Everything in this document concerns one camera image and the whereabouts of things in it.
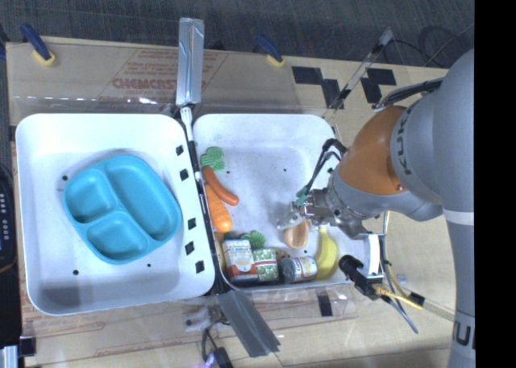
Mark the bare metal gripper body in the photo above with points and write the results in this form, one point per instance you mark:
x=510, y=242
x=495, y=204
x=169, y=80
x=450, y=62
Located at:
x=322, y=207

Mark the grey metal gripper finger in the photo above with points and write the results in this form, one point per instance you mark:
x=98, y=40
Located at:
x=287, y=221
x=295, y=208

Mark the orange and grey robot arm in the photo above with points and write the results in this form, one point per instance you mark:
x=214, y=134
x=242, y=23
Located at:
x=427, y=156

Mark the tan bread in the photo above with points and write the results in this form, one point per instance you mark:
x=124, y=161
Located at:
x=296, y=235

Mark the green leafy toy piece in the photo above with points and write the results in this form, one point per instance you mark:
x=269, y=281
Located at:
x=255, y=239

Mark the green and white carton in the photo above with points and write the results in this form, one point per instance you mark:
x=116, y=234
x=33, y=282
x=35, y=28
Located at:
x=266, y=264

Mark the yellow banana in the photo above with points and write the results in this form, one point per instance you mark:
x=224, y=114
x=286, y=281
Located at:
x=327, y=255

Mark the small silver can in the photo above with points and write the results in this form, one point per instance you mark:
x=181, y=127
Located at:
x=300, y=269

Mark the orange and white carton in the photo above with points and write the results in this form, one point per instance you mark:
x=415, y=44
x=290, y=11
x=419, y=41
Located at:
x=238, y=259

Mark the orange carrot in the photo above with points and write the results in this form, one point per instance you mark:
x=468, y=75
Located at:
x=219, y=213

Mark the white plastic tray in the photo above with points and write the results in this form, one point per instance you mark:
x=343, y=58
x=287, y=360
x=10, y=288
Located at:
x=262, y=144
x=48, y=213

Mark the orange sausage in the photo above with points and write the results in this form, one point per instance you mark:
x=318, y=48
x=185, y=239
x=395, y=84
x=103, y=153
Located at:
x=219, y=189

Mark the green broccoli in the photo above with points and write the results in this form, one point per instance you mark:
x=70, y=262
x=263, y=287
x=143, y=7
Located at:
x=213, y=158

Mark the blue divided plate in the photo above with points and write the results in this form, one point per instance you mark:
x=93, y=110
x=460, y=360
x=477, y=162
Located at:
x=133, y=197

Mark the brown cardboard board red print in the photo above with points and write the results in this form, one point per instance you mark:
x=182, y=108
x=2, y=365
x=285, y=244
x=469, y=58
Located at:
x=101, y=72

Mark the black cylinder on white bracket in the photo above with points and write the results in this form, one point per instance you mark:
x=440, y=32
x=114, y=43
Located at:
x=373, y=251

